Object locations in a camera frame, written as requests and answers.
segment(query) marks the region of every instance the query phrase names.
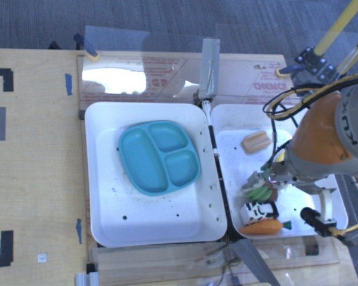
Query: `clear plastic panel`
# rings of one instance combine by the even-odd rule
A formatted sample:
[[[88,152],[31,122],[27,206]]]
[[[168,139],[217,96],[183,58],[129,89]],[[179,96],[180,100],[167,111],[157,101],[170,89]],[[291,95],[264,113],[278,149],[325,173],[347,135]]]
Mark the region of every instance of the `clear plastic panel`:
[[[343,74],[358,73],[358,33],[347,30],[328,32],[300,29],[298,34],[302,35],[303,41],[294,42],[287,30],[273,32],[250,25],[217,24],[214,37],[220,39],[221,53],[282,54],[289,67],[304,65],[303,62],[297,62],[296,58],[307,48],[317,46],[328,33],[333,33],[335,39],[322,54],[322,62],[318,58],[315,60],[317,71],[312,73],[301,70],[292,73],[293,83],[298,86],[307,81],[328,83],[337,80]]]
[[[87,26],[80,109],[98,101],[196,102],[202,45],[198,36]],[[266,103],[293,86],[275,75],[285,66],[279,54],[220,54],[213,105]]]
[[[340,262],[334,240],[322,237],[100,247],[90,256],[99,285],[303,285],[312,284],[314,275],[298,268],[320,275],[321,265],[338,269]]]

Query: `black cable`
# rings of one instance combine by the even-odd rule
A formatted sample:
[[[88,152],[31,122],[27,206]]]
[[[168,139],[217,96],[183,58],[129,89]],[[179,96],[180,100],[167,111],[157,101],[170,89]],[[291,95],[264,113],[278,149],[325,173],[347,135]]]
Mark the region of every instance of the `black cable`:
[[[284,149],[285,147],[288,146],[288,144],[290,143],[290,140],[287,140],[284,144],[282,144],[281,146],[279,146],[276,151],[272,154],[272,156],[269,158],[269,160],[267,161],[267,168],[270,168],[272,166],[273,160],[275,158],[275,156],[279,153],[280,150]]]
[[[272,109],[273,112],[276,112],[277,105],[275,105]],[[273,119],[270,120],[270,124],[272,126],[272,140],[273,140],[273,149],[272,154],[276,151],[277,147],[277,130],[276,130],[276,124]]]
[[[296,115],[297,113],[299,113],[301,110],[303,110],[303,109],[309,107],[312,103],[314,103],[315,101],[319,100],[321,97],[324,97],[325,95],[330,94],[331,92],[338,91],[338,90],[341,90],[341,89],[344,89],[344,88],[347,88],[347,87],[350,87],[350,86],[353,86],[353,85],[356,85],[356,84],[358,84],[358,77],[355,78],[355,79],[349,79],[348,81],[343,82],[343,83],[341,83],[341,84],[339,84],[339,85],[335,85],[335,86],[333,86],[333,87],[331,87],[331,88],[329,88],[329,89],[327,89],[327,90],[321,92],[320,94],[316,95],[315,97],[310,98],[310,99],[309,99],[308,101],[306,101],[306,102],[304,102],[304,100],[302,100],[302,105],[301,105],[298,109],[296,109],[295,111],[291,112],[291,113],[288,114],[287,116],[285,116],[285,117],[280,117],[280,118],[278,118],[278,119],[276,119],[276,120],[277,120],[277,121],[287,120],[287,119],[293,117],[294,115]],[[299,90],[299,89],[301,89],[301,88],[292,88],[292,89],[290,89],[290,90],[283,91],[283,92],[281,92],[280,94],[276,95],[274,98],[272,98],[269,102],[267,102],[267,103],[263,106],[263,112],[266,113],[266,114],[268,114],[268,112],[266,111],[266,107],[267,107],[268,105],[270,105],[270,103],[273,102],[276,98],[280,97],[281,95],[283,95],[283,94],[285,94],[285,93],[287,93],[287,92],[289,92],[289,91],[291,91],[291,90],[297,92],[297,90]],[[283,108],[283,109],[280,110],[280,111],[277,111],[277,110],[276,110],[276,111],[271,111],[270,114],[271,114],[271,115],[282,114],[282,113],[285,113],[285,112],[287,112],[287,111],[289,110],[289,109],[286,108],[286,107],[282,107],[282,108]]]
[[[228,263],[227,265],[228,265],[229,271],[230,271],[230,273],[231,273],[231,282],[232,282],[232,285],[233,285],[233,286],[239,286],[239,285],[241,285],[239,278],[238,278],[236,275],[233,274],[231,264]]]
[[[216,286],[220,286],[221,285],[221,282],[223,281],[223,279],[224,279],[224,275],[226,274],[226,270],[227,270],[227,266],[226,265],[224,265],[223,266],[223,270],[221,271],[221,278],[220,278],[220,281],[219,281],[219,283],[217,283],[217,285]]]
[[[322,88],[324,87],[324,84],[322,83],[313,83],[313,82],[306,82],[303,84],[298,85],[296,88]]]
[[[286,109],[286,107],[285,107],[283,104],[281,104],[281,103],[279,103],[279,106],[280,106],[281,108],[283,108],[283,109]],[[296,126],[296,128],[297,128],[297,127],[298,127],[298,123],[297,123],[296,119],[294,118],[294,116],[292,116],[291,119],[292,119],[292,122],[293,122],[294,126]]]

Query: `yellow cable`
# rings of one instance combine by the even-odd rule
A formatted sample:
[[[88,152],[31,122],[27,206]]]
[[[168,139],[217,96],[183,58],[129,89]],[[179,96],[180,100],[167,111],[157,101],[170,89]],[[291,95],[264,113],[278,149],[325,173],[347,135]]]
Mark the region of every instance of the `yellow cable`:
[[[337,66],[337,73],[345,74],[358,61],[358,46]]]
[[[265,110],[265,113],[268,115],[269,118],[277,120],[277,119],[281,119],[283,117],[286,117],[288,115],[290,115],[291,113],[297,111],[299,108],[301,108],[303,105],[307,105],[308,102],[310,102],[313,98],[315,98],[316,96],[318,96],[319,94],[321,94],[322,92],[325,92],[328,89],[331,89],[337,85],[343,84],[346,81],[350,80],[350,79],[355,79],[358,78],[358,73],[351,75],[351,76],[346,76],[343,77],[342,79],[338,79],[328,85],[325,85],[321,88],[302,88],[299,89],[297,91],[295,90],[290,90],[288,92],[285,92],[284,94],[282,94],[281,96],[277,97],[276,99],[274,99],[274,101],[272,101],[268,107]],[[283,100],[284,98],[288,97],[290,94],[294,94],[296,92],[304,92],[304,91],[312,91],[312,90],[316,90],[316,92],[314,92],[313,94],[305,97],[301,102],[299,102],[298,104],[294,105],[293,107],[291,107],[290,109],[288,109],[287,111],[280,113],[280,114],[271,114],[271,110],[272,108],[277,105],[278,103],[281,102],[281,100]]]
[[[281,152],[277,155],[277,157],[276,157],[276,159],[274,160],[274,162],[281,162],[281,161],[284,160],[284,157],[285,157],[285,150],[281,151]]]
[[[354,177],[351,177],[351,180],[352,180],[352,183],[355,184],[357,186],[357,189],[358,189],[357,179],[354,178]],[[337,229],[336,227],[329,228],[329,231],[332,232],[333,236],[338,236],[338,235],[344,235],[345,233],[350,232],[352,230],[355,230],[357,228],[358,228],[358,223],[353,225],[353,226],[351,226],[351,227],[348,227],[346,229]]]
[[[346,229],[337,229],[336,227],[333,228],[329,228],[329,231],[332,232],[333,236],[339,236],[339,235],[344,235],[347,232],[350,232],[352,230],[358,229],[358,223],[354,226],[351,226],[349,228]]]
[[[274,71],[274,73],[277,77],[288,77],[289,76],[289,73],[281,74],[280,70],[281,70],[281,68],[278,68]]]

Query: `toy sink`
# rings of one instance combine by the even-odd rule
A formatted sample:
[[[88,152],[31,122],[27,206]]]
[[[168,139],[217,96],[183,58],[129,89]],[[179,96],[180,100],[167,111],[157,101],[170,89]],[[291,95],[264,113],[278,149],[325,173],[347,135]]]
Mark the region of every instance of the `toy sink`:
[[[243,138],[256,131],[266,130],[271,136],[270,120],[261,109],[262,105],[255,104],[220,104],[211,111],[216,152],[237,231],[243,226],[239,211],[248,202],[242,194],[242,185],[271,155],[271,145],[252,154],[241,147]],[[276,127],[279,145],[295,131],[291,121],[277,122]],[[226,233],[226,205],[207,119],[199,107],[182,103],[97,102],[85,112],[85,130],[91,230],[98,243],[105,247],[124,247],[204,242],[219,240]],[[167,131],[177,136],[171,142],[169,139],[169,143],[161,138]],[[142,186],[135,186],[122,161],[122,156],[128,154],[122,148],[124,138],[129,146],[135,146],[135,153],[144,149],[144,158],[137,158],[139,168],[134,171]],[[188,141],[193,148],[187,148]],[[132,162],[133,156],[126,161]],[[170,177],[169,170],[175,171],[183,163],[187,164],[185,172]],[[146,166],[155,169],[154,185],[144,181],[151,177]],[[338,188],[334,176],[320,182],[316,184]],[[348,217],[340,191],[336,189],[331,197],[337,228],[343,229]],[[250,235],[250,238],[315,234],[300,218],[300,211],[304,207],[320,211],[317,195],[290,186],[279,191],[276,205],[278,219],[291,220],[292,229],[283,229],[275,235]]]
[[[138,128],[148,122],[153,123]],[[180,129],[172,127],[171,122]],[[98,243],[105,247],[123,247],[204,242],[218,240],[225,234],[227,219],[223,197],[208,124],[201,109],[191,104],[97,102],[85,112],[85,130],[91,230]],[[193,148],[189,148],[181,130]],[[166,143],[161,135],[167,131],[181,139]],[[140,190],[133,185],[119,151],[123,133],[126,133],[124,142],[138,141],[134,145],[137,150],[145,147],[144,152],[157,152],[144,159],[146,166],[156,168],[160,164],[157,162],[163,159],[165,166],[158,172],[158,177],[163,177],[163,185],[143,186]],[[154,149],[156,146],[158,150],[146,150],[146,145]],[[197,167],[195,153],[200,169],[192,170]],[[173,172],[175,165],[189,162],[183,178]],[[170,170],[173,176],[166,178]]]

